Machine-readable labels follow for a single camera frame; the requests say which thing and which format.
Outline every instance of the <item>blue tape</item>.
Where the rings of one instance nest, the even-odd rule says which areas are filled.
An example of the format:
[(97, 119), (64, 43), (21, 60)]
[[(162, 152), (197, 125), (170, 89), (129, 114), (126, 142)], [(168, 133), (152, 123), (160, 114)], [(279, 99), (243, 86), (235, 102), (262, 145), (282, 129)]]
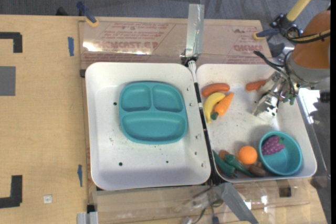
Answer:
[(77, 8), (94, 24), (97, 20), (92, 12), (81, 2), (77, 2)]
[(77, 174), (79, 178), (79, 184), (82, 187), (83, 186), (83, 172), (82, 172), (82, 166), (80, 164), (78, 165)]
[(75, 54), (73, 53), (75, 47), (73, 45), (74, 39), (72, 37), (68, 37), (68, 48), (69, 48), (69, 53), (70, 56), (74, 56)]

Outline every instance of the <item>teal plate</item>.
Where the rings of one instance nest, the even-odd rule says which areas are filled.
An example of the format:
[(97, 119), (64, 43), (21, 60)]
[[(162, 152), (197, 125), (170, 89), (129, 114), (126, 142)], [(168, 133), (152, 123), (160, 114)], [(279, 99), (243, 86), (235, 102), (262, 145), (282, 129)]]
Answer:
[(161, 82), (134, 82), (119, 97), (123, 134), (137, 143), (168, 144), (186, 133), (184, 100), (173, 86)]

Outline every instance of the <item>carrot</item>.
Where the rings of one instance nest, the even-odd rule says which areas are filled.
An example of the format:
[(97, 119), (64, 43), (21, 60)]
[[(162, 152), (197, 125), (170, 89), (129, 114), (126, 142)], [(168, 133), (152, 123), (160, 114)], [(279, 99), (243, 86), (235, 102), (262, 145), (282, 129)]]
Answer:
[(230, 90), (230, 85), (226, 84), (226, 83), (214, 83), (214, 84), (210, 84), (209, 86), (205, 87), (202, 90), (202, 95), (204, 97), (209, 96), (210, 94), (214, 93), (214, 92), (227, 92)]
[(225, 161), (225, 154), (230, 154), (230, 152), (225, 151), (225, 150), (220, 150), (218, 153), (219, 157), (224, 161)]
[(217, 119), (218, 116), (222, 116), (226, 113), (231, 104), (233, 95), (234, 95), (233, 92), (229, 93), (226, 97), (220, 100), (218, 104), (216, 104), (214, 108), (214, 113), (212, 113), (211, 115), (211, 119), (215, 120)]
[(266, 79), (255, 81), (255, 82), (250, 82), (246, 84), (245, 89), (247, 91), (254, 91), (254, 90), (258, 90), (261, 86), (264, 86), (265, 84), (266, 84)]

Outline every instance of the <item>toy carrot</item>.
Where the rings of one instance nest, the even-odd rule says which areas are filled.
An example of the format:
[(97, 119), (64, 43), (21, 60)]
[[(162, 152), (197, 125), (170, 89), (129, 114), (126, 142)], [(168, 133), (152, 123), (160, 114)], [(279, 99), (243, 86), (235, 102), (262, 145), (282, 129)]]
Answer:
[(211, 119), (215, 120), (218, 116), (222, 116), (228, 110), (234, 93), (229, 93), (226, 97), (224, 97), (218, 104), (216, 104), (214, 108), (214, 113), (211, 114)]

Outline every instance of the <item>black tape mark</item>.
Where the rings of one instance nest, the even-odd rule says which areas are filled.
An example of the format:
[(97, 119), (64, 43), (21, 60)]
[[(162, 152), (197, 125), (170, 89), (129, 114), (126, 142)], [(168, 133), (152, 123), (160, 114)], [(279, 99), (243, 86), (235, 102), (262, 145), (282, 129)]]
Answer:
[(0, 198), (0, 208), (18, 207), (22, 202), (22, 175), (12, 176), (10, 196)]
[(0, 32), (0, 39), (12, 39), (13, 53), (22, 53), (22, 35), (20, 32)]

